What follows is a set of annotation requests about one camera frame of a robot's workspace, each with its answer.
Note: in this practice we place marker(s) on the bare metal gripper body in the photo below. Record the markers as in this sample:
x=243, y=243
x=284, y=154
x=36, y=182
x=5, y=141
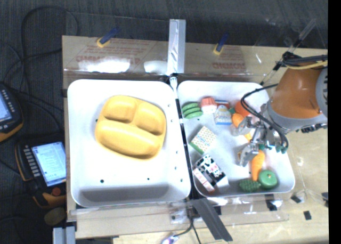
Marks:
x=267, y=133

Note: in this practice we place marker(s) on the red and white packet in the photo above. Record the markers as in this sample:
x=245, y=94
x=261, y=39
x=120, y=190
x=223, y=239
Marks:
x=203, y=181

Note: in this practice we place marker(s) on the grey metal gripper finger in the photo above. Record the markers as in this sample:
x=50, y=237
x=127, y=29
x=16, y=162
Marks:
x=243, y=125
x=246, y=155

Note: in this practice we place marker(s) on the green grapes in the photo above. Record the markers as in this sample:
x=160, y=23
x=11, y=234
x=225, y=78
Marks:
x=249, y=185

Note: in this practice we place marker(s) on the green apple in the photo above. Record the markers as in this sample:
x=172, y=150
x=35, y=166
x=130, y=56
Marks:
x=267, y=179

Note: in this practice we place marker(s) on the orange and white cupcake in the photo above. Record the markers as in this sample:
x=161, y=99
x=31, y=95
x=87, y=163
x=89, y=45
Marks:
x=208, y=105

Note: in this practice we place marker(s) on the black and white cow carton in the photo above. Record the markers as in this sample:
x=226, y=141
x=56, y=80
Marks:
x=210, y=168

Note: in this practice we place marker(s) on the orange round can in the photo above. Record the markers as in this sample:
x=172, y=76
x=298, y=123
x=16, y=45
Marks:
x=241, y=107

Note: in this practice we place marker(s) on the orange carrot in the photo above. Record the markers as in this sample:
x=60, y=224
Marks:
x=237, y=120
x=257, y=165

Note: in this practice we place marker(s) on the thin black and white rod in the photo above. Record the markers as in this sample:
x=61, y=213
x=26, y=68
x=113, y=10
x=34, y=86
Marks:
x=183, y=136

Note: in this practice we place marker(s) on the brown cardboard board red print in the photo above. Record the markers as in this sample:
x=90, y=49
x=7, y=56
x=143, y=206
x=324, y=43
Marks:
x=149, y=227

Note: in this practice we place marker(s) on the black cylinder on white bracket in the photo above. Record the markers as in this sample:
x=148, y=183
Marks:
x=313, y=128

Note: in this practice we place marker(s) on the green and white dotted carton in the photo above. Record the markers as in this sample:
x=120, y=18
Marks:
x=203, y=139

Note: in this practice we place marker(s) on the white plastic tray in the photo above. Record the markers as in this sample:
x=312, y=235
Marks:
x=120, y=179
x=229, y=144

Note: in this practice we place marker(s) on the green pea pods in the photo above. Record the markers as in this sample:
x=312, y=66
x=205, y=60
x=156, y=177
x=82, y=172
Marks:
x=191, y=110

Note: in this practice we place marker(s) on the yellow divided plate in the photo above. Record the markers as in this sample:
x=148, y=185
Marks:
x=130, y=128

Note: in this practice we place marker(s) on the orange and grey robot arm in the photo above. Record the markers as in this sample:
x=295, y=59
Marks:
x=295, y=96

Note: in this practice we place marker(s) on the white carton blue yellow print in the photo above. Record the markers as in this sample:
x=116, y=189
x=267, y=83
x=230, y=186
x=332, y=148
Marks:
x=222, y=116

